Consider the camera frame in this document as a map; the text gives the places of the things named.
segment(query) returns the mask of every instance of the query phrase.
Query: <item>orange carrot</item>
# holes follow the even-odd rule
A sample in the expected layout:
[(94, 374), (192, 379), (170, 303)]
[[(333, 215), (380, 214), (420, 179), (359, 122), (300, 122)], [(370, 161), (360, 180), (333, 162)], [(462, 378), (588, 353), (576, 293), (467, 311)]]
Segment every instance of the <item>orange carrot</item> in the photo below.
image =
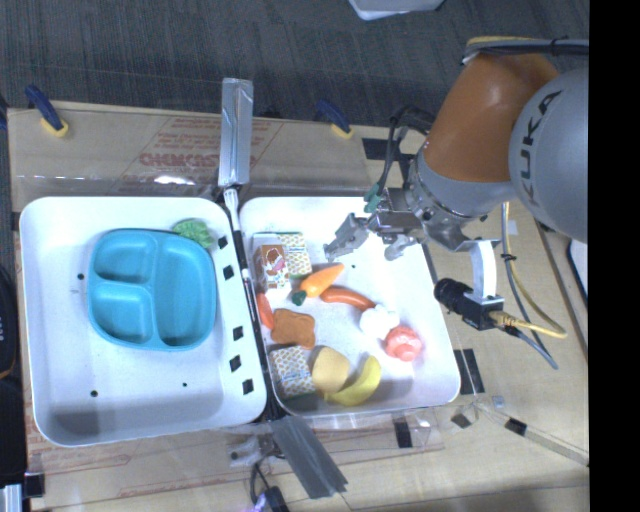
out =
[(330, 286), (320, 294), (320, 298), (324, 302), (342, 302), (344, 304), (350, 304), (351, 306), (358, 308), (360, 311), (366, 311), (369, 308), (376, 307), (376, 303), (369, 300), (364, 295), (338, 286)]
[(300, 291), (294, 293), (291, 300), (296, 306), (301, 306), (307, 297), (317, 297), (333, 284), (343, 270), (344, 263), (338, 263), (307, 276), (300, 283)]
[(273, 311), (269, 299), (264, 293), (256, 293), (256, 305), (258, 306), (258, 314), (260, 321), (267, 329), (273, 329), (275, 321), (273, 319)]

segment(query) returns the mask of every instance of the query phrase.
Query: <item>table surface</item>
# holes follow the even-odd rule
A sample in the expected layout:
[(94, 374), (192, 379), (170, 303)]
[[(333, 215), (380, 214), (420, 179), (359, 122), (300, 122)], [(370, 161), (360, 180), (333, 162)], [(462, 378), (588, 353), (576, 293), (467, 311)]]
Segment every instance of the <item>table surface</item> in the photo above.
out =
[[(71, 120), (76, 114), (92, 119), (108, 115), (178, 116), (155, 110), (54, 104)], [(11, 112), (10, 123), (22, 123), (25, 115), (24, 111)], [(182, 117), (217, 119), (215, 115), (187, 113)], [(282, 189), (297, 194), (306, 189), (317, 195), (324, 190), (359, 195), (381, 172), (382, 162), (367, 158), (363, 139), (385, 140), (386, 129), (356, 126), (354, 136), (347, 140), (324, 123), (254, 122), (259, 129), (254, 130), (252, 177), (262, 183), (254, 189), (255, 194), (282, 194)], [(144, 144), (136, 143), (148, 145), (155, 135), (149, 135)], [(108, 133), (92, 136), (106, 137)], [(77, 180), (62, 185), (48, 180), (43, 187), (43, 180), (34, 178), (46, 176), (49, 167), (51, 177), (60, 176), (59, 168), (66, 164), (72, 167), (74, 162), (78, 166), (83, 152), (84, 163), (68, 171), (67, 177), (73, 172), (86, 173), (90, 167), (87, 162), (99, 160), (102, 170), (94, 169), (92, 180), (86, 183), (94, 187), (92, 193), (113, 193), (114, 187), (123, 183), (148, 183), (131, 179), (139, 175), (132, 170), (131, 161), (123, 163), (128, 158), (126, 151), (117, 156), (113, 151), (111, 156), (102, 152), (98, 158), (97, 144), (70, 147), (73, 143), (73, 138), (65, 142), (66, 152), (55, 144), (45, 144), (42, 154), (26, 151), (19, 142), (11, 145), (14, 211), (42, 195), (91, 195), (82, 187), (69, 187)], [(403, 151), (415, 153), (421, 143), (419, 134), (409, 134)], [(143, 149), (132, 144), (134, 152)], [(69, 160), (74, 162), (60, 161), (65, 155), (73, 155)], [(323, 187), (323, 180), (330, 183)], [(392, 172), (389, 185), (398, 183), (399, 172)], [(469, 225), (466, 234), (499, 238), (500, 222), (499, 211), (493, 212), (486, 222)], [(398, 447), (388, 417), (363, 423), (359, 429), (313, 425), (348, 480), (347, 492), (311, 500), (288, 463), (271, 458), (263, 470), (270, 485), (280, 487), (290, 510), (407, 511), (423, 510), (427, 504), (435, 511), (589, 508), (587, 309), (566, 257), (568, 240), (541, 231), (519, 202), (511, 205), (509, 231), (524, 286), (541, 309), (568, 332), (561, 340), (542, 336), (559, 369), (552, 369), (523, 341), (497, 330), (476, 331), (459, 316), (445, 312), (453, 348), (467, 356), (466, 364), (472, 362), (468, 356), (473, 355), (481, 386), (474, 381), (475, 389), (461, 393), (446, 406), (407, 412), (411, 448)], [(46, 477), (46, 493), (32, 498), (33, 510), (249, 510), (250, 468), (234, 465), (228, 454), (229, 446), (246, 439), (246, 432), (205, 431), (75, 449), (56, 447), (38, 432), (32, 415), (17, 233), (15, 241), (29, 471), (43, 472)], [(428, 249), (438, 279), (473, 282), (468, 254), (452, 254), (435, 244)], [(520, 316), (505, 269), (500, 261), (497, 265), (498, 294), (505, 298), (505, 310)], [(531, 316), (537, 322), (535, 313)]]

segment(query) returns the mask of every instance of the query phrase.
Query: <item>blue compartment dish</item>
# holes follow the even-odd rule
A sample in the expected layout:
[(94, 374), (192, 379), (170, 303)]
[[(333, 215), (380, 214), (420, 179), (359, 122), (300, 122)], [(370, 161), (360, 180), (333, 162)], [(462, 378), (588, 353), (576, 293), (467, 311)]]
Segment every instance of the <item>blue compartment dish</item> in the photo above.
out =
[(87, 295), (95, 330), (128, 347), (190, 349), (215, 322), (213, 261), (200, 244), (171, 232), (103, 235), (91, 255)]

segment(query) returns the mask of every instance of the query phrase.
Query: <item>yellow banana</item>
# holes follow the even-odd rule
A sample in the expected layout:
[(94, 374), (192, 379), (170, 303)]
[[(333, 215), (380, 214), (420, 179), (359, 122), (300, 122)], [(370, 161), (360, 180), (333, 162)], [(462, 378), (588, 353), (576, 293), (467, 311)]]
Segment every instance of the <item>yellow banana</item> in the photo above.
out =
[(353, 384), (337, 393), (325, 393), (324, 399), (348, 407), (360, 405), (378, 389), (381, 377), (382, 367), (380, 362), (374, 356), (369, 356), (364, 364), (362, 373)]

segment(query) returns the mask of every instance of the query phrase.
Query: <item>gray carpet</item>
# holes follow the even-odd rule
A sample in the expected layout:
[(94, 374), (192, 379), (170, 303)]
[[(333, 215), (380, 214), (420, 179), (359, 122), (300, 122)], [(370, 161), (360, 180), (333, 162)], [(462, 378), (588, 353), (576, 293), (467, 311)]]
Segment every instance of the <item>gray carpet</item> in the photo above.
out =
[[(2, 0), (0, 93), (220, 111), (224, 77), (254, 83), (254, 112), (311, 120), (326, 99), (354, 124), (437, 113), (472, 37), (589, 38), (589, 0), (445, 0), (373, 21), (348, 0)], [(562, 71), (569, 57), (554, 63)], [(0, 134), (0, 264), (13, 271), (7, 140)]]

